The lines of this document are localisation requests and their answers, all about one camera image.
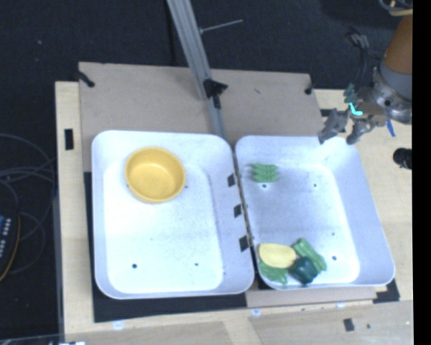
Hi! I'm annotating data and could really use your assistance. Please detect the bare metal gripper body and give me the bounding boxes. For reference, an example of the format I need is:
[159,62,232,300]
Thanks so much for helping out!
[353,79,413,127]

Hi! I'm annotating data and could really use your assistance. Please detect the green pea pods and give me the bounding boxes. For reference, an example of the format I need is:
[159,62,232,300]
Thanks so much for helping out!
[250,162,280,184]

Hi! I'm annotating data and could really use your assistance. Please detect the white plastic tray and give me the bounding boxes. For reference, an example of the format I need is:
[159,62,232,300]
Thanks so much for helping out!
[233,134,397,291]
[91,129,256,300]

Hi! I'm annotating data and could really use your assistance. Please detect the light green bean pods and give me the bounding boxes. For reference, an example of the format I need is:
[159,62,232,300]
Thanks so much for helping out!
[291,237,328,273]

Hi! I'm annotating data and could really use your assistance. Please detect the yellow corn cob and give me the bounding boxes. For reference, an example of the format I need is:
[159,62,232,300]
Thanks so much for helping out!
[258,242,297,270]

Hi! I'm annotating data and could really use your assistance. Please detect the dark green bell pepper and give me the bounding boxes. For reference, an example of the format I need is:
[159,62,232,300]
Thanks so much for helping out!
[287,257,320,285]

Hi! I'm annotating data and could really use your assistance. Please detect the green leafy vegetable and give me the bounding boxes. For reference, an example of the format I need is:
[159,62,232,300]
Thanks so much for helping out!
[258,260,289,286]

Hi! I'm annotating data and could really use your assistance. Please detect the yellow bowl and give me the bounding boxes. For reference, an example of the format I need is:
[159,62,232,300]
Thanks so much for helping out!
[124,146,187,205]

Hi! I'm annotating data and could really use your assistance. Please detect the brown cardboard board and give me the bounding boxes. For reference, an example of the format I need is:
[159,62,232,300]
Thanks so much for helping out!
[78,61,379,309]

